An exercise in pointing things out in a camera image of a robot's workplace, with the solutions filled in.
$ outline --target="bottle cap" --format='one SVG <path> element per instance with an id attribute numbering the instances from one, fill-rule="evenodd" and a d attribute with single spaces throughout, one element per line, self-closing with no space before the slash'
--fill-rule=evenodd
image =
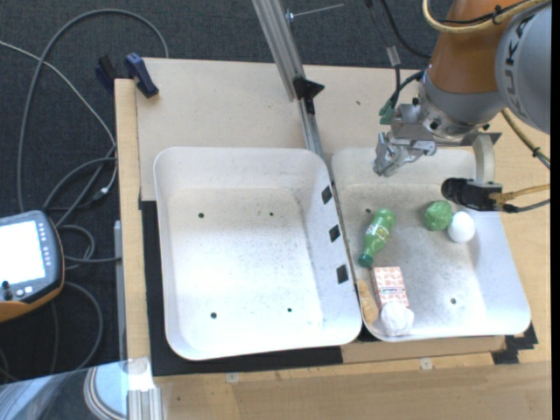
<path id="1" fill-rule="evenodd" d="M 358 263 L 364 268 L 371 268 L 374 264 L 374 258 L 371 255 L 361 254 Z"/>

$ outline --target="white bin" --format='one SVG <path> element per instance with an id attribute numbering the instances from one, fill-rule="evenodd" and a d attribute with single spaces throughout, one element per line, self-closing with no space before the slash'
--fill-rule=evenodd
<path id="1" fill-rule="evenodd" d="M 425 208 L 443 199 L 444 180 L 474 176 L 474 155 L 440 149 L 390 178 L 373 172 L 374 159 L 375 150 L 369 148 L 340 150 L 332 158 L 354 274 L 373 293 L 368 269 L 358 264 L 363 235 L 375 210 L 393 210 L 396 224 L 374 266 L 401 268 L 415 320 L 404 336 L 388 336 L 379 318 L 366 323 L 367 329 L 387 341 L 523 333 L 531 313 L 500 214 L 455 206 L 455 211 L 466 210 L 476 225 L 474 238 L 460 244 L 423 223 Z"/>
<path id="2" fill-rule="evenodd" d="M 165 333 L 190 360 L 342 345 L 361 329 L 325 163 L 173 147 L 154 164 Z"/>

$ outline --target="small milk carton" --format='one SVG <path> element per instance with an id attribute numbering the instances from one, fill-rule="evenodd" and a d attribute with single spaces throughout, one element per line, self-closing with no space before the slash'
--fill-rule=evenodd
<path id="1" fill-rule="evenodd" d="M 379 310 L 387 302 L 399 302 L 409 307 L 409 299 L 404 287 L 403 274 L 398 266 L 371 269 L 371 279 L 374 284 L 375 302 Z"/>

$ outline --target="black carpet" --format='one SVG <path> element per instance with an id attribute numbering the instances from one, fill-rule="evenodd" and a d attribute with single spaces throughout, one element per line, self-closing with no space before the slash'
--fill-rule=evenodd
<path id="1" fill-rule="evenodd" d="M 451 0 L 434 0 L 440 15 Z M 417 50 L 430 53 L 437 34 L 424 22 L 422 0 L 387 0 L 401 34 Z M 382 42 L 363 0 L 283 0 L 291 12 L 344 4 L 342 8 L 296 17 L 294 37 L 302 62 L 353 67 L 388 67 Z M 152 22 L 164 35 L 170 55 L 177 59 L 271 62 L 269 48 L 250 0 L 0 0 L 0 41 L 40 55 L 53 35 L 68 21 L 92 10 L 132 11 Z M 391 42 L 388 24 L 382 27 Z M 398 44 L 402 66 L 422 68 L 426 60 Z M 114 102 L 95 78 L 98 59 L 108 55 L 116 71 L 126 76 L 125 56 L 164 55 L 156 35 L 144 24 L 124 15 L 88 17 L 64 33 L 47 60 L 84 95 L 109 129 L 115 132 Z M 18 141 L 25 102 L 36 61 L 0 45 L 0 217 L 19 211 L 16 189 Z M 24 138 L 22 190 L 25 210 L 40 208 L 53 187 L 74 167 L 104 156 L 111 143 L 101 125 L 67 85 L 51 70 L 40 73 L 31 100 Z M 93 191 L 111 178 L 107 167 Z M 91 176 L 73 179 L 53 207 L 72 204 Z M 57 220 L 64 212 L 53 210 Z M 118 187 L 91 206 L 77 210 L 66 222 L 87 228 L 96 239 L 94 257 L 114 251 L 113 226 L 119 219 Z M 82 235 L 62 232 L 65 252 L 83 255 L 88 243 Z M 66 279 L 82 285 L 99 301 L 104 321 L 101 345 L 89 365 L 118 360 L 115 265 L 87 264 L 69 270 Z M 66 288 L 56 298 L 59 340 L 55 372 L 71 370 L 88 355 L 95 342 L 94 307 L 79 292 Z M 50 372 L 55 350 L 54 317 L 50 305 L 0 325 L 0 367 L 9 365 L 20 379 Z"/>

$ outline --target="metal rod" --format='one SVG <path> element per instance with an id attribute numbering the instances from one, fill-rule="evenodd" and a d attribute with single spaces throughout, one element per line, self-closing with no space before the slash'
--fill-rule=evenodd
<path id="1" fill-rule="evenodd" d="M 344 6 L 344 4 L 340 3 L 340 4 L 335 4 L 333 6 L 326 6 L 325 8 L 318 8 L 317 10 L 307 10 L 305 12 L 299 12 L 298 14 L 292 14 L 291 17 L 298 18 L 299 16 L 307 16 L 309 14 L 315 14 L 316 12 L 334 10 L 336 8 L 341 8 L 342 6 Z"/>
<path id="2" fill-rule="evenodd" d="M 113 227 L 115 234 L 115 256 L 123 256 L 123 229 L 120 220 L 115 222 Z M 123 260 L 115 262 L 116 275 L 116 318 L 119 332 L 119 359 L 124 361 L 127 359 L 126 347 L 126 308 L 124 301 L 124 271 Z"/>
<path id="3" fill-rule="evenodd" d="M 291 35 L 290 23 L 284 15 L 284 7 L 280 0 L 252 1 L 286 92 L 291 100 L 296 100 L 294 79 L 296 76 L 305 78 L 305 73 Z M 315 116 L 307 113 L 303 101 L 299 102 L 299 107 L 307 149 L 324 158 Z"/>

